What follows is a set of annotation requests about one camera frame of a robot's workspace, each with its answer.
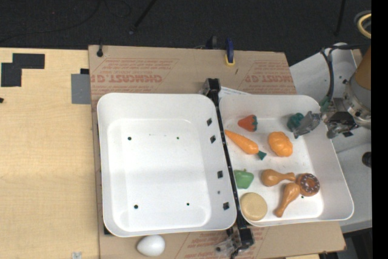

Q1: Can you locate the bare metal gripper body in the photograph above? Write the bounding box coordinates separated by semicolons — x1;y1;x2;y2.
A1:
322;96;372;136

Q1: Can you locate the teal green toy vegetable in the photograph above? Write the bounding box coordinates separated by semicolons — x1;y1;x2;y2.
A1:
286;112;306;132

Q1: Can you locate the orange toy pumpkin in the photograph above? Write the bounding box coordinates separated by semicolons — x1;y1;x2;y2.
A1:
267;131;294;158

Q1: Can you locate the white plastic tray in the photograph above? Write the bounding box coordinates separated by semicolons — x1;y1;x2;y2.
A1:
218;94;355;228
96;92;238;238

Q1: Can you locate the brown sprinkled toy doughnut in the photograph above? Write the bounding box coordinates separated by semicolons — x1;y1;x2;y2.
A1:
295;172;321;198

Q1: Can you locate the red toy strawberry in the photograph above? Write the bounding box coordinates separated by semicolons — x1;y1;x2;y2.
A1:
237;114;259;133

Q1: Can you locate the brown toy chicken drumstick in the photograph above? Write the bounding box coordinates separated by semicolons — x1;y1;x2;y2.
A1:
260;169;296;188
274;181;302;218

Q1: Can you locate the orange toy carrot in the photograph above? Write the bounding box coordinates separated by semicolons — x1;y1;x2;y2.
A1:
224;129;268;161

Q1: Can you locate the white paper label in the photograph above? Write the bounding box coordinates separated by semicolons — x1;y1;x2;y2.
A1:
219;86;253;98

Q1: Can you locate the green toy pepper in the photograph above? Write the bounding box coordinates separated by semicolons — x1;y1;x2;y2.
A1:
233;169;255;190

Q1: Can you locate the thin black rod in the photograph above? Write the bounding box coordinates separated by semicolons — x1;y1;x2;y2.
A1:
211;90;249;232

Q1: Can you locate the beige round toy biscuit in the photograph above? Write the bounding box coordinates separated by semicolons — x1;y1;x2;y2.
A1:
239;192;269;222

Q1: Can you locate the brown cardboard board red print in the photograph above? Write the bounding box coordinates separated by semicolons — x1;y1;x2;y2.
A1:
87;44;347;259

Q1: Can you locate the white toy egg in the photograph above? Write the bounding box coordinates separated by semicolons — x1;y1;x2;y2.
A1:
136;234;167;258

